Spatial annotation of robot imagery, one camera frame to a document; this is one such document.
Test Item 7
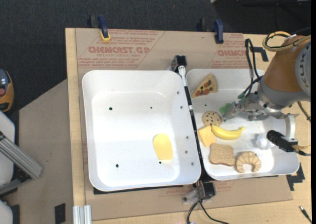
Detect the white plastic tray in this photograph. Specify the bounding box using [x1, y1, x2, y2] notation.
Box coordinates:
[185, 68, 301, 181]
[81, 69, 202, 192]

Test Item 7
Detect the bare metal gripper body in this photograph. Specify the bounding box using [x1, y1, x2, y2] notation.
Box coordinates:
[236, 91, 285, 118]

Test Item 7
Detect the tan toy croissant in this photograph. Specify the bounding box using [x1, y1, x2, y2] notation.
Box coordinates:
[234, 151, 262, 174]

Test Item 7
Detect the brown toast bread slice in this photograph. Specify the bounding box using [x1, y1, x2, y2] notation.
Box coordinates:
[209, 143, 236, 167]

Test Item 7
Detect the toy pizza slice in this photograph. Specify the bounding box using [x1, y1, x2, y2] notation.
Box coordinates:
[190, 73, 219, 99]

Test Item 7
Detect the brown cardboard board red print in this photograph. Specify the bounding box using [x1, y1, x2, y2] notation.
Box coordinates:
[75, 27, 294, 221]

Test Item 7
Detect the tan chocolate chip biscuit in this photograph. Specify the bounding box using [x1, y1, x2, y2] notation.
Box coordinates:
[201, 111, 223, 127]

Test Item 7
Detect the black cylinder on white bracket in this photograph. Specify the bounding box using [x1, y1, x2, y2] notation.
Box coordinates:
[266, 113, 300, 153]

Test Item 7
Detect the thin black and white rod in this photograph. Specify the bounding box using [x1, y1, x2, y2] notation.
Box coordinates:
[177, 65, 205, 182]

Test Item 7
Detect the pale yellow oval slice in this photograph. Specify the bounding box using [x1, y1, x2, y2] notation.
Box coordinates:
[152, 133, 174, 161]

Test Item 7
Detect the green toy broccoli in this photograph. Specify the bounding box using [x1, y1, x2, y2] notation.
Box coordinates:
[219, 103, 233, 115]

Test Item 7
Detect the yellow cheese wedge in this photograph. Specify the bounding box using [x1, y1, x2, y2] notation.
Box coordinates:
[198, 125, 217, 147]

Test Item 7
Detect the yellow banana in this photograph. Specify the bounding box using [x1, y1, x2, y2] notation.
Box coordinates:
[211, 124, 247, 141]

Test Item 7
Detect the small white plastic object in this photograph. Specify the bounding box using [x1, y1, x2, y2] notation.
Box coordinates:
[251, 133, 271, 150]

